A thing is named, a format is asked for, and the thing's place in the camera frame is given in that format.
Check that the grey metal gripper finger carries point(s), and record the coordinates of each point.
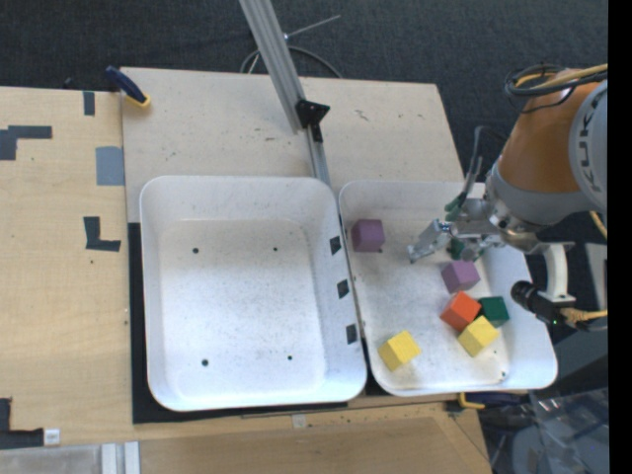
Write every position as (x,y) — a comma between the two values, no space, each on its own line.
(427,242)
(475,249)

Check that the yellow cube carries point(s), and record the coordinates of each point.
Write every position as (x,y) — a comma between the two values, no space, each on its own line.
(478,336)
(399,350)

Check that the white plastic tray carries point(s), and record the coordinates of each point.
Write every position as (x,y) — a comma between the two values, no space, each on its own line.
(242,304)
(410,299)

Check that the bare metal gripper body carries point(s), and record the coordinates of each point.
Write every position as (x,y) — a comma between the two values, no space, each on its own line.
(481,222)

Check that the green cube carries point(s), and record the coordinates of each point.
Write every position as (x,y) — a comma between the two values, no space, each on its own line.
(456,250)
(495,310)

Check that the black cylinder on white bracket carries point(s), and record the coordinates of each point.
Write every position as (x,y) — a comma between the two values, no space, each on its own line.
(555,264)

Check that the pale wood board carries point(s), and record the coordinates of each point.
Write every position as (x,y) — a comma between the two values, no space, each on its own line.
(222,126)

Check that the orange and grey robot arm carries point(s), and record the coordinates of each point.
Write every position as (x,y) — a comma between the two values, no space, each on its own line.
(535,141)

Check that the orange cube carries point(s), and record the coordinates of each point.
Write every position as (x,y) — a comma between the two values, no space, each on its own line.
(459,311)

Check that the purple cube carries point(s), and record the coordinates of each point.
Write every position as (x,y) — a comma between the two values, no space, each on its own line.
(460,275)
(368,235)

